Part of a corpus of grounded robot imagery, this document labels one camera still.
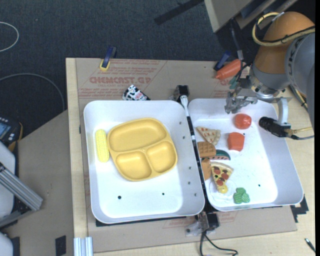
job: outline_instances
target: yellow plate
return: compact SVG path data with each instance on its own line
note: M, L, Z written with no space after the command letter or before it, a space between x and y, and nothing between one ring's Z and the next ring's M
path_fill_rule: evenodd
M107 145L117 170L130 181L162 175L178 161L170 134L154 118L140 118L113 127L107 135Z

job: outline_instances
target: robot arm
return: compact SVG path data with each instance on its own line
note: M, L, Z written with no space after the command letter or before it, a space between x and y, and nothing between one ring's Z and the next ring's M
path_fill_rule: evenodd
M263 40L256 37L256 26L275 16ZM252 29L254 41L261 45L249 76L228 94L225 111L237 113L257 100L279 102L277 95L289 85L306 95L314 129L315 24L297 12L268 13Z

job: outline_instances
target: blue marker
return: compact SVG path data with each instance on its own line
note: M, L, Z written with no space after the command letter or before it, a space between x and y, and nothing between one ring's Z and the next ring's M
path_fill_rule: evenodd
M215 71L220 70L224 66L224 63L227 61L227 59L230 57L230 55L231 55L231 52L226 50L225 53L223 54L223 56L221 57L221 59L217 62L217 64L215 64L213 69Z

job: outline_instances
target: black pen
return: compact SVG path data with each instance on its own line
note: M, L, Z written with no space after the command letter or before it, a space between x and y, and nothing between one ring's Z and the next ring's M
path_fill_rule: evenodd
M309 239L308 239L308 238L305 238L304 240L306 241L306 243L308 244L308 246L309 246L314 252L316 252L316 249L314 248L314 246L312 245L312 243L309 241Z

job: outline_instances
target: toy pizza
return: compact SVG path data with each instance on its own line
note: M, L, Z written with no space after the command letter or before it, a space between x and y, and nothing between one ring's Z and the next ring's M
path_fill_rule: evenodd
M228 192L228 187L226 183L233 171L234 169L231 168L229 165L215 161L211 162L211 172L213 181L216 186L216 189L220 193L225 194Z
M204 138L207 142L212 143L213 145L217 145L221 131L218 129L209 129L203 126L198 126L196 130L200 133L202 138Z

